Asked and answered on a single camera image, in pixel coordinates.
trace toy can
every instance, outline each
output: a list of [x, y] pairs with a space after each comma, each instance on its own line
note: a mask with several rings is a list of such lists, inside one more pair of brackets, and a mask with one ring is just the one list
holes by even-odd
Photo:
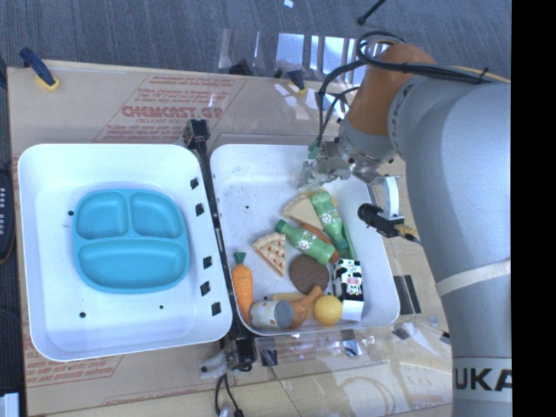
[[294, 310], [289, 301], [258, 301], [249, 310], [249, 319], [255, 328], [289, 328], [294, 320]]

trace toy lemon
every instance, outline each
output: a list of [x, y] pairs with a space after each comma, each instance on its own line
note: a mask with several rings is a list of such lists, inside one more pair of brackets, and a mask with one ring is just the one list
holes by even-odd
[[319, 323], [332, 326], [341, 318], [343, 306], [341, 301], [333, 295], [323, 295], [313, 307], [313, 315]]

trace blue plate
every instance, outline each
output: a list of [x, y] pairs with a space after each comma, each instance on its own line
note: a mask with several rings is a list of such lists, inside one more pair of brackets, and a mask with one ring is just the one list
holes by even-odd
[[104, 292], [144, 294], [171, 288], [189, 270], [182, 213], [155, 191], [87, 194], [74, 210], [72, 239], [79, 275]]

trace toy bread slice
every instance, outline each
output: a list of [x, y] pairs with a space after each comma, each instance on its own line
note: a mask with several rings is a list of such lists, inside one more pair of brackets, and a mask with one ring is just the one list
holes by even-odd
[[304, 224], [309, 224], [322, 230], [322, 223], [314, 210], [311, 199], [305, 195], [299, 195], [288, 202], [281, 212], [282, 216], [291, 218]]
[[279, 275], [286, 274], [286, 236], [278, 232], [261, 236], [252, 244], [255, 252]]

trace toy carrot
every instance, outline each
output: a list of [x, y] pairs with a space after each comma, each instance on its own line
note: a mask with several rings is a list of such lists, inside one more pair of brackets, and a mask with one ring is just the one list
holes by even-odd
[[235, 252], [235, 267], [232, 269], [232, 282], [234, 283], [237, 306], [242, 312], [243, 320], [250, 324], [249, 310], [253, 304], [253, 275], [251, 269], [243, 264], [244, 252]]

